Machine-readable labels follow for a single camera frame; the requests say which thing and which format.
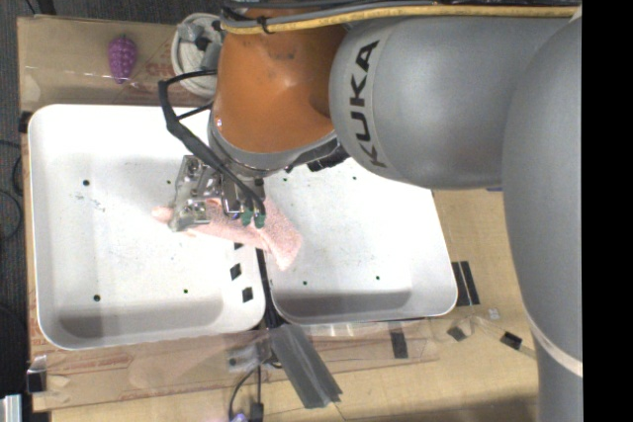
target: purple grape toy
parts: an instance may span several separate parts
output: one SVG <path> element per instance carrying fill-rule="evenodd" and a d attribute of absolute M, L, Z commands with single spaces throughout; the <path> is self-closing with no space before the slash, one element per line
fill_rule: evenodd
<path fill-rule="evenodd" d="M 136 63 L 136 44 L 126 36 L 112 39 L 108 44 L 108 61 L 115 81 L 122 85 L 132 75 Z"/>

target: cardboard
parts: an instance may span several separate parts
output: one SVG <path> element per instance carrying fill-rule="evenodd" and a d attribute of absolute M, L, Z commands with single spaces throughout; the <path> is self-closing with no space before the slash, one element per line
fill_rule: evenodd
<path fill-rule="evenodd" d="M 173 74 L 168 47 L 174 31 L 149 24 L 20 18 L 23 111 L 53 103 L 157 104 L 155 81 Z M 117 85 L 109 77 L 105 47 L 120 34 L 138 44 L 134 85 Z M 201 104 L 184 89 L 177 95 L 177 105 Z M 26 137 L 23 156 L 31 358 L 41 358 L 46 368 L 46 390 L 34 394 L 36 411 L 51 410 L 55 421 L 226 420 L 230 393 L 244 374 L 228 366 L 227 354 L 264 343 L 265 331 L 74 352 L 46 340 L 37 324 Z M 355 336 L 344 336 L 345 329 L 342 336 L 313 329 L 313 343 L 343 389 L 342 401 L 304 410 L 283 371 L 266 369 L 267 421 L 412 420 L 412 415 L 451 422 L 534 419 L 536 362 L 502 194 L 436 192 L 434 199 L 451 261 L 458 268 L 466 263 L 476 294 L 467 293 L 464 305 L 439 318 L 356 326 L 348 333 Z M 404 334 L 406 359 L 397 358 L 395 331 Z M 507 333 L 520 340 L 519 347 L 504 344 Z M 252 383 L 240 391 L 236 407 L 247 408 Z"/>

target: yellow cable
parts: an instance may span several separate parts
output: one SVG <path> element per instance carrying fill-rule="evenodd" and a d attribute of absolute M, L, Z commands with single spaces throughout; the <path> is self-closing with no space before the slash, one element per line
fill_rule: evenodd
<path fill-rule="evenodd" d="M 305 29 L 318 29 L 329 25 L 359 22 L 374 18 L 393 18 L 402 16 L 503 16 L 516 18 L 571 18 L 578 11 L 578 6 L 403 6 L 403 7 L 378 7 L 343 13 L 340 15 L 302 20 L 300 22 L 278 23 L 266 26 L 268 32 L 289 32 Z M 222 27 L 232 34 L 263 34 L 260 25 L 257 27 L 229 27 L 222 23 Z"/>

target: green pneumatic fitting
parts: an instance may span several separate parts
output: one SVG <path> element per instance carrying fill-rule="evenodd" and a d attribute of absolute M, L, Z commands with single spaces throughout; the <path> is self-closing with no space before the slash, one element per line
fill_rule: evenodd
<path fill-rule="evenodd" d="M 264 213 L 255 215 L 255 227 L 262 228 L 264 226 L 265 221 L 266 221 L 266 215 Z"/>
<path fill-rule="evenodd" d="M 253 218 L 253 210 L 246 209 L 241 213 L 241 224 L 246 227 L 250 224 L 250 220 Z"/>

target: pink cloth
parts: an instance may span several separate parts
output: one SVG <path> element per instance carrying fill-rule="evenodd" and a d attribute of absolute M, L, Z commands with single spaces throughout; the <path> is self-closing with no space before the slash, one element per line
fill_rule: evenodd
<path fill-rule="evenodd" d="M 154 208 L 151 215 L 167 223 L 173 214 L 172 208 Z M 266 223 L 257 228 L 253 223 L 244 227 L 241 220 L 229 219 L 216 200 L 207 201 L 207 217 L 211 221 L 187 230 L 190 234 L 221 237 L 235 243 L 242 243 L 270 253 L 281 271 L 287 270 L 297 258 L 302 237 L 288 218 L 281 213 L 270 199 L 266 200 Z"/>

